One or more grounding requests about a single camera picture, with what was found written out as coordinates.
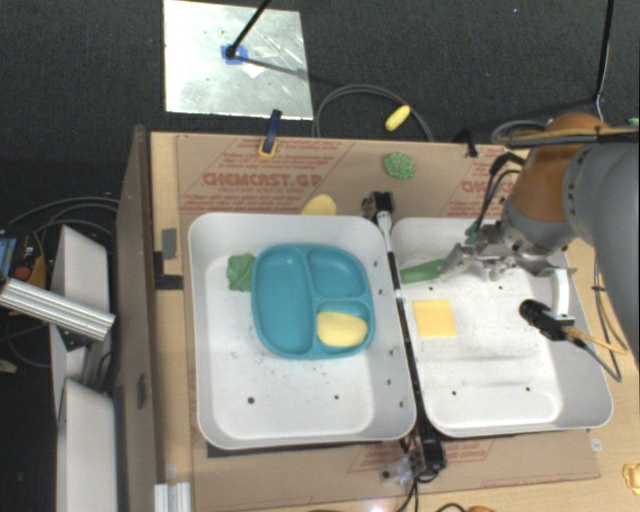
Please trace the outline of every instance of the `green ball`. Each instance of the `green ball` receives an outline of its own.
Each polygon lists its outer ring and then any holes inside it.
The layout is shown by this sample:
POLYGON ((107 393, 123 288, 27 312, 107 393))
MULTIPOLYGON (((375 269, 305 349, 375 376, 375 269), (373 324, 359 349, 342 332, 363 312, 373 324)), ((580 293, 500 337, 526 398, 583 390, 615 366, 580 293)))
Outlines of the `green ball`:
POLYGON ((413 159, 405 153, 389 153, 383 160, 384 170, 392 178, 406 180, 413 178, 416 173, 416 165, 413 159))

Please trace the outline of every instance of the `cardboard sheet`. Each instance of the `cardboard sheet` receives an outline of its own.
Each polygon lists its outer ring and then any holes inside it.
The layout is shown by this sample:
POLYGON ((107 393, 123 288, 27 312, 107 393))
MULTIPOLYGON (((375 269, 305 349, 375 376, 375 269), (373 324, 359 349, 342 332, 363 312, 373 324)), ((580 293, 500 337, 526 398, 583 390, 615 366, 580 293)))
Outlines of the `cardboard sheet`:
MULTIPOLYGON (((299 213, 309 199, 323 193, 344 215, 358 214, 371 192, 390 190, 396 221, 407 216, 469 217, 482 200, 486 171, 502 153, 500 148, 481 147, 480 156, 472 159, 463 145, 281 139, 278 155, 262 160, 257 156, 258 137, 189 134, 173 141, 182 254, 187 229, 200 214, 299 213), (414 179, 396 180, 384 172, 382 159, 391 151, 412 156, 414 179)), ((506 181, 503 191, 508 193, 510 186, 506 181)), ((494 205, 489 216, 499 211, 494 205)), ((188 274, 184 265, 185 281, 188 274)), ((185 299, 188 319, 190 299, 185 299)), ((403 486, 381 477, 384 468, 402 457, 397 442, 211 456, 196 426, 193 327, 187 321, 185 328, 196 510, 257 510, 405 495, 403 486)), ((599 476, 584 431, 452 441, 445 449, 448 468, 421 492, 599 476)))

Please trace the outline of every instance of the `yellow cheese slice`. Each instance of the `yellow cheese slice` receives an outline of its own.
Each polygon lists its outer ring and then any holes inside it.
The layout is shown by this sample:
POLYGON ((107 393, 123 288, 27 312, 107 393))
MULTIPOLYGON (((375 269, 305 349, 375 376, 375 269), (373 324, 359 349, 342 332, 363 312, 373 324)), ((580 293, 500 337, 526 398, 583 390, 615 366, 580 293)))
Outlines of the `yellow cheese slice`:
POLYGON ((456 323, 447 299, 419 300, 413 303, 413 312, 421 338, 453 338, 457 336, 456 323))
POLYGON ((318 338, 332 347, 355 347, 367 337, 369 325, 362 318, 338 311, 318 313, 318 338))

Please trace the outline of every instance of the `yellow square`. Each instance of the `yellow square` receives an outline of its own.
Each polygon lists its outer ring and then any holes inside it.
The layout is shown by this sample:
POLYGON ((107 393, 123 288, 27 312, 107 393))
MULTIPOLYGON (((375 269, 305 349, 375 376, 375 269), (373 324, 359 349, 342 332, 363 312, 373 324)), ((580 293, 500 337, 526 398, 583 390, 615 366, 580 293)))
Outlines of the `yellow square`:
POLYGON ((458 334, 447 299, 418 300, 413 303, 413 313, 421 338, 453 338, 458 334))

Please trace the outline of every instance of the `metal bar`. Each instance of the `metal bar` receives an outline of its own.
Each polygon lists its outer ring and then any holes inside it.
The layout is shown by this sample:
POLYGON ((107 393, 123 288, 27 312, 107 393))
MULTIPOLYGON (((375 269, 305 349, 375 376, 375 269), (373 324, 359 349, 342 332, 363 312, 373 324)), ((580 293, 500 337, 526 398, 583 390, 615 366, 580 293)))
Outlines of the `metal bar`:
POLYGON ((398 266, 396 264, 396 256, 391 244, 391 216, 389 212, 381 211, 376 214, 378 227, 382 231, 387 247, 387 259, 389 261, 389 270, 393 281, 393 289, 396 294, 396 306, 398 308, 398 316, 400 318, 400 328, 404 341, 404 348, 407 354, 407 362, 409 365, 409 373, 411 375, 411 385, 413 387, 413 395, 415 397, 416 409, 418 413, 418 432, 420 434, 420 444, 426 470, 430 475, 437 475, 446 466, 444 449, 440 438, 433 425, 429 421, 427 411, 424 406, 424 397, 422 396, 422 386, 420 385, 420 377, 418 368, 415 363, 415 355, 413 353, 413 344, 411 343, 411 335, 409 334, 409 326, 407 325, 407 317, 404 309, 404 301, 400 290, 400 278, 398 266))
POLYGON ((11 278, 0 283, 0 306, 96 341, 104 341, 115 320, 111 313, 11 278))
POLYGON ((258 7, 258 10, 253 14, 251 19, 249 20, 249 23, 247 23, 247 25, 242 29, 242 32, 240 32, 240 35, 237 37, 237 39, 233 42, 231 46, 227 47, 227 49, 225 50, 224 54, 227 57, 227 59, 233 59, 236 56, 236 52, 238 51, 238 46, 240 46, 240 43, 242 43, 242 40, 247 36, 249 31, 253 28, 253 26, 256 24, 260 16, 262 16, 262 13, 270 3, 271 3, 271 0, 263 0, 262 4, 260 4, 260 7, 258 7))

